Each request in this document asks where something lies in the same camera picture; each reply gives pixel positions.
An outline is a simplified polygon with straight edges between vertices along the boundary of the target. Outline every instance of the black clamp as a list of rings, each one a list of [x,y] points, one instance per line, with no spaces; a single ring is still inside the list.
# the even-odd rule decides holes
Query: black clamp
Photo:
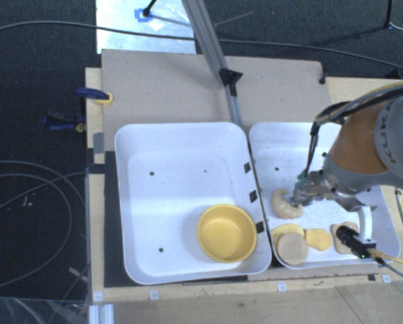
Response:
[[[221,68],[219,76],[221,77],[222,84],[230,88],[230,94],[233,97],[237,97],[236,83],[241,79],[243,73],[231,71],[227,68]]]

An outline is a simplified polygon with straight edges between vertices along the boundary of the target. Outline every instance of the round toy bread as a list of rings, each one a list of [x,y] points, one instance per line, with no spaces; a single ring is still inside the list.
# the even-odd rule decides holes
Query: round toy bread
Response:
[[[279,238],[276,252],[284,263],[299,265],[308,256],[308,244],[300,234],[288,233]]]

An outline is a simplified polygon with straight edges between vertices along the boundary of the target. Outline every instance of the bowl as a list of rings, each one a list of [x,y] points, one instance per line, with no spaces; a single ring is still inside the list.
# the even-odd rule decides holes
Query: bowl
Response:
[[[203,251],[222,263],[243,261],[257,245],[254,221],[231,204],[209,207],[198,220],[196,234]]]

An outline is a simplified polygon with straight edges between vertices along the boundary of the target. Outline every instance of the white tray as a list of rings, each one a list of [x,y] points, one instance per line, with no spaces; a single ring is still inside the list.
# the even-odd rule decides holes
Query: white tray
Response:
[[[244,132],[227,122],[135,124],[115,136],[124,264],[140,284],[162,284],[264,271],[267,231],[246,260],[219,263],[201,249],[198,218],[211,205],[244,209],[264,221]]]
[[[335,124],[321,127],[311,170],[321,169],[323,165],[321,154],[329,151],[339,129],[340,127]],[[297,175],[306,167],[310,130],[311,124],[308,123],[263,122],[255,124],[249,132],[252,157],[269,229],[295,223],[304,229],[323,228],[331,233],[331,225],[345,221],[353,221],[360,228],[358,214],[347,212],[332,200],[314,201],[312,205],[303,208],[303,215],[298,219],[282,219],[274,212],[270,201],[273,190],[285,188],[288,191],[286,198],[290,198],[297,182]],[[388,255],[399,256],[399,239],[381,188],[376,186],[370,192],[359,194],[358,198],[366,205],[377,206],[372,212],[372,237],[377,241],[377,248]],[[332,246],[323,252],[309,248],[308,257],[301,265],[291,266],[279,261],[290,269],[375,263],[372,259],[359,259],[353,254],[337,253],[333,241]]]

